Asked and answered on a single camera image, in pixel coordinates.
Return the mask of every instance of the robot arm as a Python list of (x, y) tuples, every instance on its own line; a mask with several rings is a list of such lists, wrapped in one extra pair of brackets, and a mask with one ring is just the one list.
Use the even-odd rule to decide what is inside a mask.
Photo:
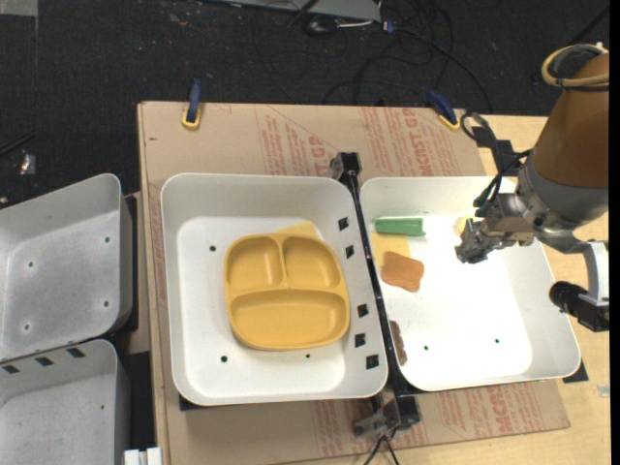
[[(595, 56), (574, 77), (555, 76), (559, 62), (584, 50)], [(483, 192), (483, 201), (475, 201), (482, 219), (467, 221), (456, 256), (475, 264), (493, 250), (525, 246), (534, 238), (562, 253), (582, 254), (589, 290), (557, 283), (551, 300), (588, 328), (609, 330), (607, 242), (573, 234), (608, 209), (609, 53), (597, 46), (560, 49), (545, 60), (542, 76), (564, 91), (525, 162), (517, 161), (515, 193), (497, 191), (486, 200), (490, 188)]]

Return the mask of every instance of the clamp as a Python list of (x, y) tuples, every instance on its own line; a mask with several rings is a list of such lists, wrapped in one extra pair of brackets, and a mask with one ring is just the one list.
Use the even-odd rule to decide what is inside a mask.
[(183, 126), (187, 129), (198, 129), (201, 123), (201, 111), (199, 109), (202, 92), (202, 81), (194, 78), (192, 89), (190, 89), (190, 104), (183, 110)]
[(439, 120), (447, 128), (457, 130), (460, 127), (460, 121), (456, 118), (456, 113), (445, 97), (434, 90), (426, 93), (426, 102), (435, 109), (439, 114)]

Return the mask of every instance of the green block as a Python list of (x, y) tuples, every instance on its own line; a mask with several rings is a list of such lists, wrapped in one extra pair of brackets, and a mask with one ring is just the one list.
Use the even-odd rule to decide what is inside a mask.
[(424, 236), (421, 217), (380, 217), (375, 220), (375, 231), (383, 234)]

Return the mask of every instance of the screw hole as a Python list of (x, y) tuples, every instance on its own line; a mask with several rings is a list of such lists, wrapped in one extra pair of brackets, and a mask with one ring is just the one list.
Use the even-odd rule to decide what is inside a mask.
[(366, 344), (366, 334), (356, 334), (356, 348)]
[(67, 350), (67, 353), (69, 353), (69, 355), (71, 355), (73, 358), (84, 358), (84, 357), (86, 357), (84, 352), (82, 352), (78, 348), (70, 348), (69, 350)]
[(379, 366), (379, 356), (371, 355), (366, 357), (366, 370)]
[(19, 372), (19, 369), (13, 365), (5, 365), (2, 369), (10, 376)]
[(35, 358), (35, 359), (43, 367), (49, 367), (50, 365), (54, 364), (54, 362), (51, 361), (49, 358), (47, 358), (47, 356), (41, 356), (40, 358)]
[(357, 316), (362, 318), (366, 315), (368, 315), (368, 305), (366, 305), (366, 303), (364, 303), (363, 305), (358, 305), (357, 306)]

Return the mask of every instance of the yellow plate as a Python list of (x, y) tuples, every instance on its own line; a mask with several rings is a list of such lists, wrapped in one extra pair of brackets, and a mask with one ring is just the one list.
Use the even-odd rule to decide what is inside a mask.
[(351, 315), (340, 263), (308, 233), (242, 237), (225, 263), (232, 331), (252, 348), (301, 350), (340, 339)]

